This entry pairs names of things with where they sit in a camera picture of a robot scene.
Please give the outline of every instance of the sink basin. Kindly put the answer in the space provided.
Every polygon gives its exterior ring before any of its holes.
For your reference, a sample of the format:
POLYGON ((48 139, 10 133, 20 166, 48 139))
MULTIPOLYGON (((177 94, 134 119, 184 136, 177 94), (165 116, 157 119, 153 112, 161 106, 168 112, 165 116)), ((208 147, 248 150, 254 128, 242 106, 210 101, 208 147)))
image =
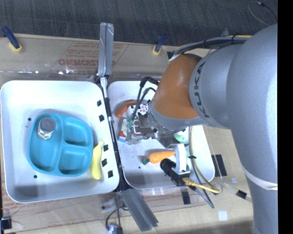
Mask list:
MULTIPOLYGON (((14 201, 31 203, 103 194, 116 189, 119 183, 117 163, 103 95, 96 84, 87 81, 9 81, 0 90, 0 104, 5 184, 14 201), (93 146, 100 140, 104 142, 100 180, 95 180, 89 169, 78 176, 57 176, 39 172, 31 166, 27 158, 30 131, 35 119, 43 114, 61 114, 82 120, 92 131, 93 146)), ((65 164, 72 161, 72 146, 83 145, 76 138, 72 144, 71 138, 72 135, 65 134, 68 144, 62 152, 62 163, 59 163, 59 169, 64 173, 71 173, 65 164)), ((75 162, 78 166, 81 158, 75 162)))
MULTIPOLYGON (((115 112, 125 102, 137 99, 139 84, 139 81, 116 81, 110 84, 108 88, 116 135, 120 132, 123 118, 117 118, 115 112)), ((156 86, 153 84, 147 83, 145 85, 146 88, 149 86, 156 89, 156 86)), ((150 91, 146 95, 144 103, 152 99, 153 96, 154 92, 150 91)), ((197 157, 196 163, 204 177, 208 181, 211 181, 215 176, 215 167, 203 127, 194 126, 193 136, 193 154, 197 157)), ((120 139, 118 141, 118 147, 125 179, 133 188, 154 189, 175 186, 170 178, 164 174, 159 163, 152 164, 149 162, 146 165, 142 163, 142 158, 148 157, 150 153, 167 151, 157 140, 149 138, 148 140, 142 140, 138 144, 128 145, 120 139)), ((175 156, 171 156, 169 159, 174 162, 176 161, 175 156)), ((197 181, 189 159, 188 165, 191 170, 190 178, 197 181)))

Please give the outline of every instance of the wire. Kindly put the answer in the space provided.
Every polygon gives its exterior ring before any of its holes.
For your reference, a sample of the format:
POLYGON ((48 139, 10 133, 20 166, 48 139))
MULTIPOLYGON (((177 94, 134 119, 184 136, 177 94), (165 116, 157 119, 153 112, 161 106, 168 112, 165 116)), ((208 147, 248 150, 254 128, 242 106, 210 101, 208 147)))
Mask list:
POLYGON ((189 186, 189 188, 197 192, 206 201, 206 203, 208 203, 213 209, 215 208, 215 206, 213 205, 213 203, 211 202, 210 198, 207 195, 206 195, 207 197, 205 197, 195 186, 189 186))
POLYGON ((248 40, 247 37, 238 37, 235 36, 234 38, 228 37, 216 37, 211 38, 209 40, 204 40, 200 42, 190 43, 179 47, 178 49, 173 51, 172 57, 169 61, 174 60, 178 55, 183 54, 186 51, 196 49, 196 48, 222 48, 232 44, 239 44, 244 43, 248 40))
POLYGON ((145 84, 146 84, 148 81, 151 82, 152 84, 155 84, 155 85, 158 85, 158 84, 159 84, 159 82, 158 82, 157 80, 153 79, 153 78, 150 77, 150 76, 144 77, 144 78, 141 80, 141 82, 140 82, 140 88, 139 88, 139 92, 138 92, 138 96, 137 96, 136 108, 135 108, 134 112, 131 114, 131 116, 129 117, 129 119, 131 119, 131 120, 133 120, 133 119, 135 118, 135 116, 136 116, 136 113, 137 113, 138 108, 139 108, 139 106, 140 106, 140 96, 141 96, 141 91, 142 91, 143 87, 145 86, 145 84))
POLYGON ((121 218, 119 217, 119 208, 117 208, 118 224, 121 227, 121 218))
POLYGON ((189 177, 184 177, 182 178, 182 180, 184 181, 185 185, 188 185, 188 186, 196 186, 196 187, 199 187, 199 188, 202 188, 202 189, 205 189, 211 193, 220 193, 220 190, 214 190, 210 187, 207 187, 207 186, 204 186, 204 185, 201 185, 201 184, 198 184, 197 182, 193 181, 192 179, 190 179, 189 177))
POLYGON ((193 151, 192 151, 192 140, 193 140, 193 126, 190 126, 190 131, 189 131, 189 140, 190 140, 190 145, 189 145, 189 150, 190 150, 190 157, 191 157, 191 161, 192 161, 192 165, 194 165, 195 167, 195 170, 198 172, 198 174, 201 176, 201 178, 205 181, 205 183, 207 183, 212 190, 214 191, 217 191, 217 192, 214 192, 216 194, 220 193, 220 191, 215 187, 213 186, 204 176, 203 174, 201 173, 200 169, 198 168, 196 162, 193 161, 193 151))
POLYGON ((106 218, 106 220, 105 220, 105 227, 106 227, 106 229, 107 229, 108 231, 109 231, 108 220, 109 220, 109 218, 113 215, 113 213, 116 212, 117 210, 119 210, 119 208, 113 210, 112 213, 111 213, 110 215, 108 215, 107 218, 106 218))
POLYGON ((274 16, 276 22, 278 22, 278 18, 277 18, 277 16, 276 16, 275 13, 272 11, 272 9, 269 8, 267 5, 265 5, 265 4, 263 4, 262 2, 259 2, 259 1, 250 1, 249 4, 248 4, 249 12, 250 12, 250 14, 251 14, 255 19, 257 19, 257 20, 260 21, 261 23, 265 24, 266 26, 270 26, 268 23, 265 23, 264 21, 262 21, 261 19, 259 19, 259 18, 258 18, 256 15, 254 15, 254 13, 251 11, 250 4, 253 3, 253 2, 257 3, 257 4, 260 5, 260 6, 266 7, 266 8, 267 8, 267 9, 273 14, 273 16, 274 16))
POLYGON ((151 87, 146 88, 146 89, 144 90, 144 92, 143 92, 143 95, 142 95, 140 101, 139 101, 139 104, 138 104, 139 106, 142 104, 143 99, 145 98, 145 96, 147 95, 147 93, 148 93, 150 90, 152 90, 153 92, 156 91, 154 88, 151 88, 151 87))
POLYGON ((121 218, 120 218, 120 214, 119 214, 119 209, 122 208, 124 211, 128 211, 128 208, 125 206, 125 204, 123 204, 122 206, 118 207, 117 209, 115 209, 114 211, 112 211, 112 213, 110 215, 107 216, 106 220, 105 220, 105 227, 106 229, 109 231, 109 225, 108 225, 108 220, 110 219, 110 217, 117 211, 117 217, 118 217, 118 224, 119 224, 119 228, 121 227, 121 218))

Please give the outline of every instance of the carrot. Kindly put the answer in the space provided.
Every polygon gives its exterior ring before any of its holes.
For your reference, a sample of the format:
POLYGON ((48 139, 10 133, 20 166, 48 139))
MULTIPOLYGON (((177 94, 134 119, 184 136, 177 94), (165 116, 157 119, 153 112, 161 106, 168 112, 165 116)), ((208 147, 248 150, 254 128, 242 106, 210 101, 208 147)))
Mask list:
POLYGON ((164 158, 169 158, 170 156, 173 156, 175 154, 174 151, 164 151, 164 152, 158 152, 158 153, 151 153, 149 155, 150 162, 153 164, 161 162, 164 158))
POLYGON ((130 100, 125 102, 123 105, 121 105, 121 107, 119 109, 117 109, 115 116, 117 118, 121 118, 124 114, 124 112, 126 112, 126 110, 128 109, 128 107, 130 106, 134 106, 136 105, 137 101, 136 100, 130 100))

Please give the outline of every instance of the gray robot arm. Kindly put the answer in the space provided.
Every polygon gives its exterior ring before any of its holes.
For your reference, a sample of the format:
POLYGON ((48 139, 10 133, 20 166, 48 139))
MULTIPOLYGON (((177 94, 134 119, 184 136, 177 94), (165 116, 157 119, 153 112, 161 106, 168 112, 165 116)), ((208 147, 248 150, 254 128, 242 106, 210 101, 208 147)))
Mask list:
POLYGON ((149 107, 149 126, 158 132, 159 140, 191 125, 231 129, 253 201, 253 233, 278 233, 277 24, 243 44, 197 59, 196 64, 192 59, 188 56, 183 61, 192 65, 184 70, 191 71, 190 77, 182 72, 163 75, 149 107), (163 110, 170 101, 181 109, 182 103, 188 103, 180 102, 173 87, 167 89, 175 76, 180 78, 175 82, 178 87, 186 86, 188 91, 179 98, 188 96, 196 114, 186 107, 187 113, 177 110, 174 115, 163 110))

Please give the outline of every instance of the blue divided plate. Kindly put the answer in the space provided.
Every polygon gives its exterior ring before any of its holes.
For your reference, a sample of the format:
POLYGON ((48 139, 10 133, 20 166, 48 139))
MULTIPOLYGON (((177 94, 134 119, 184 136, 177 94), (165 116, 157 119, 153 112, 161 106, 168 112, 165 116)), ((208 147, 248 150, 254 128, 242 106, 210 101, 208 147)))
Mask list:
POLYGON ((61 114, 38 116, 31 127, 28 140, 28 161, 37 171, 57 176, 79 176, 92 161, 93 134, 84 121, 61 114), (50 139, 37 135, 39 122, 49 117, 56 123, 50 139))

